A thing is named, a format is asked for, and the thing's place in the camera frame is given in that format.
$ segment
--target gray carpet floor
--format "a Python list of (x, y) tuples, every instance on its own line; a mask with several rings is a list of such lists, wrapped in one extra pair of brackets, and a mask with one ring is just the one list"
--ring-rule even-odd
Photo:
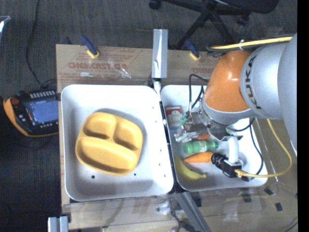
[[(55, 79), (55, 44), (66, 37), (73, 44), (81, 44), (84, 34), (94, 45), (152, 48), (153, 29), (168, 29), (169, 42), (176, 43), (198, 16), (167, 3), (151, 10), (149, 1), (40, 0), (37, 7), (38, 0), (0, 0), (0, 16), (11, 17), (0, 42), (0, 95), (5, 98), (38, 89)], [(294, 34), (297, 0), (280, 0), (269, 14), (252, 13), (245, 27), (237, 19), (223, 17), (235, 37)], [(200, 51), (208, 44), (221, 43), (211, 23), (199, 28), (191, 40)], [(0, 231), (46, 231), (47, 218), (61, 213), (59, 137), (24, 137), (8, 121), (3, 108), (0, 123)]]

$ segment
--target can lid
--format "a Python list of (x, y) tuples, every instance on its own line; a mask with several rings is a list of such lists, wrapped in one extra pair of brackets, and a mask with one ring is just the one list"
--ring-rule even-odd
[(185, 154), (190, 155), (193, 153), (193, 145), (191, 142), (187, 142), (183, 144), (183, 151)]

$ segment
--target black connector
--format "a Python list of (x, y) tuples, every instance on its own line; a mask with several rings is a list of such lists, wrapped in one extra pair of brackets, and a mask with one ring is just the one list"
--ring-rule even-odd
[(217, 167), (222, 169), (222, 172), (229, 178), (237, 177), (235, 169), (241, 169), (240, 163), (230, 163), (228, 158), (220, 153), (214, 153), (211, 157), (211, 162)]

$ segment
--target green bottle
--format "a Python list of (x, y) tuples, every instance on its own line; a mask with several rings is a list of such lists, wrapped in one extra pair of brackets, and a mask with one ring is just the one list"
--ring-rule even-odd
[(193, 153), (205, 152), (210, 149), (218, 148), (219, 144), (217, 141), (207, 142), (207, 141), (195, 141), (195, 142), (187, 142), (183, 144), (183, 151), (187, 155), (191, 155)]

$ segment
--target yellow plate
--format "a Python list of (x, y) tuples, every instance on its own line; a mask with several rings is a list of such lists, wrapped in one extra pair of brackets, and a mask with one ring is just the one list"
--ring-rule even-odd
[(97, 112), (84, 122), (75, 153), (84, 165), (113, 175), (132, 172), (140, 158), (142, 132), (133, 122)]

